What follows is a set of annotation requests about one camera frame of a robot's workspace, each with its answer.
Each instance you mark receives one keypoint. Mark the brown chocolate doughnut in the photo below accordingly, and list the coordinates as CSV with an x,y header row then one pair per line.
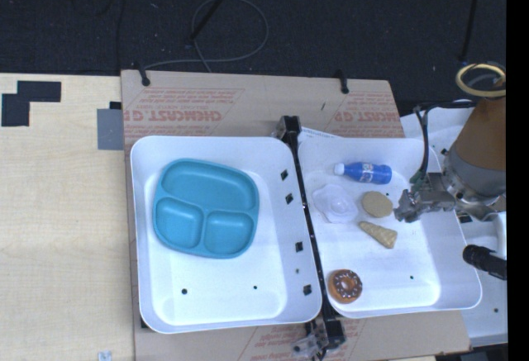
x,y
335,289

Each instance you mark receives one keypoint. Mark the blue plastic bottle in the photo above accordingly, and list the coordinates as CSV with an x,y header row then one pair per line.
x,y
368,173

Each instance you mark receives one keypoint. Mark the white plastic tray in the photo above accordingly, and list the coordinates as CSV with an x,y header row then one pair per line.
x,y
223,289
384,268

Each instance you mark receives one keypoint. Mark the beige round biscuit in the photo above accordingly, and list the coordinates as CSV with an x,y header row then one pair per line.
x,y
377,204

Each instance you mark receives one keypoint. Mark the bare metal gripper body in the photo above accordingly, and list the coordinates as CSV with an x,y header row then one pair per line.
x,y
440,197

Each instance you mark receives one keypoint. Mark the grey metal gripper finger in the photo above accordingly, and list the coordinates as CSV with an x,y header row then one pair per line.
x,y
409,197
407,214

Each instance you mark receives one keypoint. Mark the black cylinder on white bracket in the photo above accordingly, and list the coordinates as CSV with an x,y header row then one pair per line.
x,y
481,257

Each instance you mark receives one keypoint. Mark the blue divided plate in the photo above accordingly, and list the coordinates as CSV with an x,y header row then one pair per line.
x,y
206,208

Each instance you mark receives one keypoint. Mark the white paper sheet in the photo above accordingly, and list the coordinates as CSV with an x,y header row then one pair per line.
x,y
318,134

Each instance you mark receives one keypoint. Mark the beige pizza slice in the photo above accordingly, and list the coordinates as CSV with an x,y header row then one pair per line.
x,y
382,234

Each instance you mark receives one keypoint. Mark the brown cardboard board, red print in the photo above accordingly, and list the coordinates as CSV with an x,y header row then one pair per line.
x,y
248,111

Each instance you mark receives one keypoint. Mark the thin black rod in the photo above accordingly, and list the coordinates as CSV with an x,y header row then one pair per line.
x,y
308,206

